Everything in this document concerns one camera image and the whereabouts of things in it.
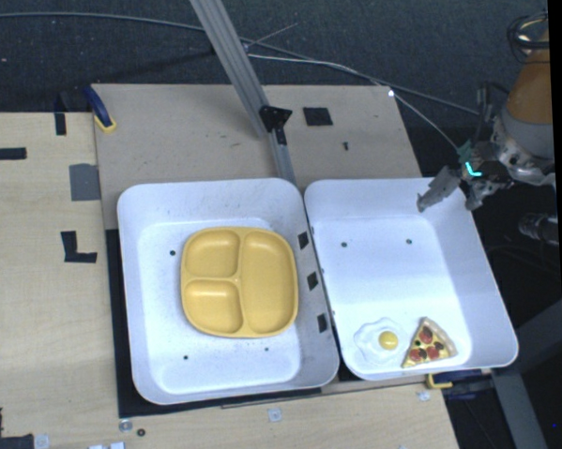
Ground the white plastic tray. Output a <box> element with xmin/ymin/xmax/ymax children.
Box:
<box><xmin>302</xmin><ymin>169</ymin><xmax>522</xmax><ymax>386</ymax></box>
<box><xmin>114</xmin><ymin>173</ymin><xmax>343</xmax><ymax>408</ymax></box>

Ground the black cylinder on white bracket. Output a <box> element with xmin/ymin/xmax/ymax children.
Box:
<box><xmin>516</xmin><ymin>210</ymin><xmax>561</xmax><ymax>248</ymax></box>

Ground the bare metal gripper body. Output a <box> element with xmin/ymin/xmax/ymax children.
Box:
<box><xmin>459</xmin><ymin>141</ymin><xmax>557</xmax><ymax>197</ymax></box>

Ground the yellow pizza slice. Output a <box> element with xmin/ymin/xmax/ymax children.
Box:
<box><xmin>398</xmin><ymin>314</ymin><xmax>461</xmax><ymax>370</ymax></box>

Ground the yellow divided plate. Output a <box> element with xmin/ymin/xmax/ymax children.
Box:
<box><xmin>176</xmin><ymin>222</ymin><xmax>302</xmax><ymax>344</ymax></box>

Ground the white and yellow fried egg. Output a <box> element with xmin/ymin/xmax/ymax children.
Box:
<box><xmin>352</xmin><ymin>316</ymin><xmax>406</xmax><ymax>369</ymax></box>

